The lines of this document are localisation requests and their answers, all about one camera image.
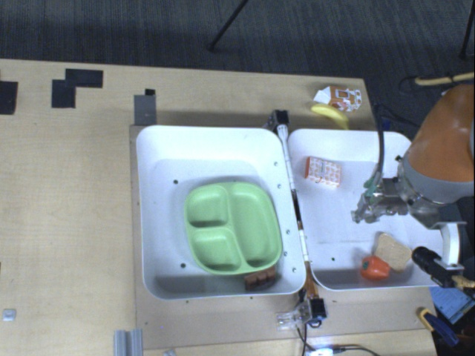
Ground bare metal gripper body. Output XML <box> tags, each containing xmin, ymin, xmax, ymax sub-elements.
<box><xmin>377</xmin><ymin>177</ymin><xmax>443</xmax><ymax>230</ymax></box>

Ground white plastic tray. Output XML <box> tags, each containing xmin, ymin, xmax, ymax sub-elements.
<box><xmin>286</xmin><ymin>128</ymin><xmax>448</xmax><ymax>292</ymax></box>
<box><xmin>135</xmin><ymin>124</ymin><xmax>308</xmax><ymax>301</ymax></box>

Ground brown bread slice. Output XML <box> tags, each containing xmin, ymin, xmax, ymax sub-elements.
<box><xmin>373</xmin><ymin>232</ymin><xmax>413</xmax><ymax>273</ymax></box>

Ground orange and white carton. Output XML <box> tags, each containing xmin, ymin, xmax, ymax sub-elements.
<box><xmin>312</xmin><ymin>85</ymin><xmax>363</xmax><ymax>113</ymax></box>
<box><xmin>304</xmin><ymin>156</ymin><xmax>343</xmax><ymax>190</ymax></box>

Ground orange bell pepper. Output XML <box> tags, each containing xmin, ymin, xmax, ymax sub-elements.
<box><xmin>360</xmin><ymin>255</ymin><xmax>392</xmax><ymax>283</ymax></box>

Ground thin black and white rod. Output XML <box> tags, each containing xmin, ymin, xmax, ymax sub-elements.
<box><xmin>275</xmin><ymin>122</ymin><xmax>317</xmax><ymax>300</ymax></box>

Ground yellow banana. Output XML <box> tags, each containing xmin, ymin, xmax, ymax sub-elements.
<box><xmin>310</xmin><ymin>102</ymin><xmax>351</xmax><ymax>131</ymax></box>

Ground brown biscuit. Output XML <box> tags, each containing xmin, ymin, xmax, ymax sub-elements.
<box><xmin>243</xmin><ymin>266</ymin><xmax>278</xmax><ymax>292</ymax></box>

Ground green divided plate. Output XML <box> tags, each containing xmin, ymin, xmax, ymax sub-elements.
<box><xmin>183</xmin><ymin>182</ymin><xmax>284</xmax><ymax>277</ymax></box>

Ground black cylinder on white bracket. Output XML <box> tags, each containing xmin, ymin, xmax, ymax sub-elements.
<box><xmin>411</xmin><ymin>221</ymin><xmax>468</xmax><ymax>289</ymax></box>

